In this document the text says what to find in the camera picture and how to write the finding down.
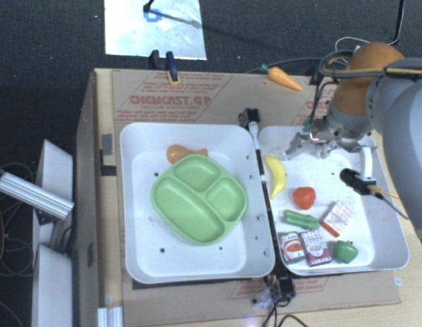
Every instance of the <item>green divided plate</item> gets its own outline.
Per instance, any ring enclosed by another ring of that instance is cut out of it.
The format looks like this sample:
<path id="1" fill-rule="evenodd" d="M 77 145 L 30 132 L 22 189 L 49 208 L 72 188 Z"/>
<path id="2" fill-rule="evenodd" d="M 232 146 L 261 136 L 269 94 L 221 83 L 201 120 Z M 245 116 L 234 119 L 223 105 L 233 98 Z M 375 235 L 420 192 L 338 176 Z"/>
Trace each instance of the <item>green divided plate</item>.
<path id="1" fill-rule="evenodd" d="M 244 188 L 203 155 L 188 155 L 161 175 L 151 189 L 155 210 L 196 245 L 223 238 L 247 208 Z"/>

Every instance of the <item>toy banana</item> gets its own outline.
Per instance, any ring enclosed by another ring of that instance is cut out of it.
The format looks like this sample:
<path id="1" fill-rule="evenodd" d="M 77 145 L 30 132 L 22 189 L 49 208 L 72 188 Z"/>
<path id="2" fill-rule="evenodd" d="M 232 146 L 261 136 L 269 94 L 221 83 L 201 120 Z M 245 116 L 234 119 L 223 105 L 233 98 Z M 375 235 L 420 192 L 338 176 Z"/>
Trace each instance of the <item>toy banana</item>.
<path id="1" fill-rule="evenodd" d="M 282 165 L 278 158 L 271 155 L 264 155 L 264 160 L 273 175 L 273 188 L 270 193 L 270 198 L 273 199 L 285 188 L 286 172 L 284 165 Z"/>

